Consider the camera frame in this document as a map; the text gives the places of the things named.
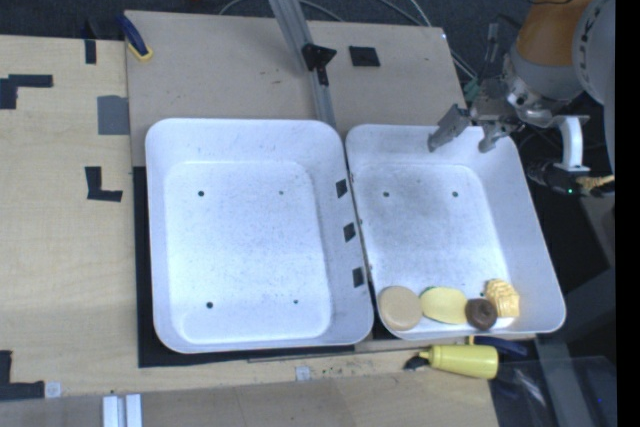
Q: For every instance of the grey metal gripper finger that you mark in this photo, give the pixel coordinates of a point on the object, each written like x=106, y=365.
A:
x=492, y=136
x=450, y=125

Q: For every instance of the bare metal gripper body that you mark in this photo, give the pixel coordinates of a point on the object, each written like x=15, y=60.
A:
x=500, y=102

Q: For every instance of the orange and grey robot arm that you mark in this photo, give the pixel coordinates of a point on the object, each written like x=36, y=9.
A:
x=560, y=30

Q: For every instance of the white plastic tray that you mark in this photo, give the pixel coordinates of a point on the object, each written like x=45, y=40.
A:
x=440, y=235
x=250, y=245

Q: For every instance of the pale yellow ridged toy food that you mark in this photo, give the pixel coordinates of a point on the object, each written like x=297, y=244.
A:
x=504, y=297

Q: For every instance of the yellow and green taco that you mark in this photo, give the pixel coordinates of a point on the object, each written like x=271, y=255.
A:
x=444, y=306

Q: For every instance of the brown doughnut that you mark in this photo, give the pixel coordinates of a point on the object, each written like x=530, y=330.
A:
x=481, y=313

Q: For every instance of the tan round biscuit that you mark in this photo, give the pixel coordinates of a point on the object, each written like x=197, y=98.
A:
x=399, y=308

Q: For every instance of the yellow squeeze bottle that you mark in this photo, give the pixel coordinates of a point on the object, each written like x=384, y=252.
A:
x=467, y=361

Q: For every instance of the pale brown flat board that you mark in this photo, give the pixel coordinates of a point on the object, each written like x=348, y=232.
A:
x=225, y=75

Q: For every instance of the black cylinder on white bracket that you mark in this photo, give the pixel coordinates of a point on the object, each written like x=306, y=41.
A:
x=571, y=140

